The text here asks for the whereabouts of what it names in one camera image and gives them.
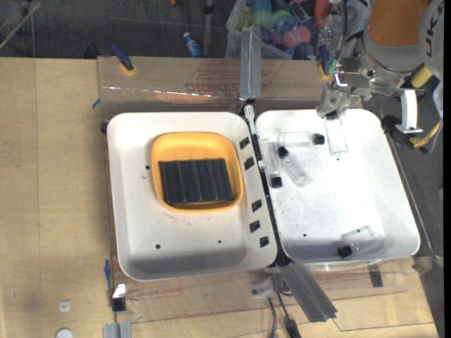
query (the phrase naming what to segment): wooden table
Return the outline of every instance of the wooden table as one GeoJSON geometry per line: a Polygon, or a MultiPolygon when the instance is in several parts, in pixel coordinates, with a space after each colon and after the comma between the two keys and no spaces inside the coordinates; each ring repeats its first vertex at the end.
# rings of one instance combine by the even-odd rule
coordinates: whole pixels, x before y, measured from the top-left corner
{"type": "MultiPolygon", "coordinates": [[[[173,61],[168,74],[177,69],[173,61]]],[[[195,69],[199,61],[191,61],[195,69]]],[[[104,274],[111,232],[98,98],[96,61],[0,58],[2,338],[54,337],[62,327],[74,337],[100,337],[103,324],[117,318],[104,274]],[[60,311],[63,300],[69,311],[60,311]]],[[[302,336],[437,337],[412,260],[396,264],[402,289],[336,296],[335,320],[308,323],[298,306],[289,306],[302,336]]],[[[270,310],[258,308],[133,323],[132,336],[267,337],[271,321],[270,310]]]]}

